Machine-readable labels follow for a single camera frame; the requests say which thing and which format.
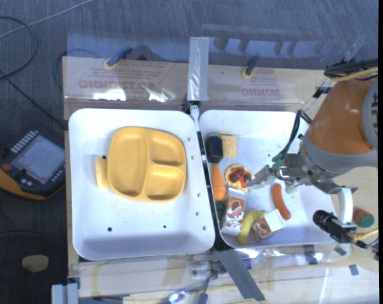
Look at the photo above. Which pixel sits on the yellow banana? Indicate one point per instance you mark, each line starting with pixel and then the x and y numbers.
pixel 246 225

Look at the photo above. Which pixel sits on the tall white and brown carton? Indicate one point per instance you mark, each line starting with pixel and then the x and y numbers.
pixel 233 212

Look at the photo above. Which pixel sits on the red and green strawberry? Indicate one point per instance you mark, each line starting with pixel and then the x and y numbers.
pixel 363 218

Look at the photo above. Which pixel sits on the pizza slice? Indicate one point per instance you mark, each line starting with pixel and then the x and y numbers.
pixel 237 176

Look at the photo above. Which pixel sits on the brown cardboard board, red print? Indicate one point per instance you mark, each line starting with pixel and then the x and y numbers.
pixel 166 78

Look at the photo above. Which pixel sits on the black cylinder on white bracket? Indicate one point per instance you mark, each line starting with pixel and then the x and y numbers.
pixel 333 225

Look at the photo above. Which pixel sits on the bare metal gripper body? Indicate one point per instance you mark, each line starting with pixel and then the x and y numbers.
pixel 293 168

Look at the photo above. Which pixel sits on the yellow divided plate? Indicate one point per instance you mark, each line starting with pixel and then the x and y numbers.
pixel 147 163

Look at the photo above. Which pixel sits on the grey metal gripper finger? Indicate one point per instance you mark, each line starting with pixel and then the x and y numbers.
pixel 263 173
pixel 257 186

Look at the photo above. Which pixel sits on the white plastic tray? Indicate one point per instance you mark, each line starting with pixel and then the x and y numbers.
pixel 137 230
pixel 257 131

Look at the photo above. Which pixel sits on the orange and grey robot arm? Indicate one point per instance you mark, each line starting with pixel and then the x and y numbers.
pixel 340 125

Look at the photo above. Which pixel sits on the dark blue can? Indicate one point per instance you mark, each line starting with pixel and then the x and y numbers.
pixel 214 149

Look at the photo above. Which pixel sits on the orange carrot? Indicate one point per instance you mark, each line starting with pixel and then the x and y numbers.
pixel 218 184

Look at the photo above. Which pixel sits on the small white and brown carton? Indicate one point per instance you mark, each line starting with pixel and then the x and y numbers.
pixel 270 225

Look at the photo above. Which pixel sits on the pale yellow round lump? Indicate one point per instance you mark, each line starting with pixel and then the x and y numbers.
pixel 35 262

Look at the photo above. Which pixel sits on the red sausage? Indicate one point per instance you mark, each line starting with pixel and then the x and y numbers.
pixel 280 203

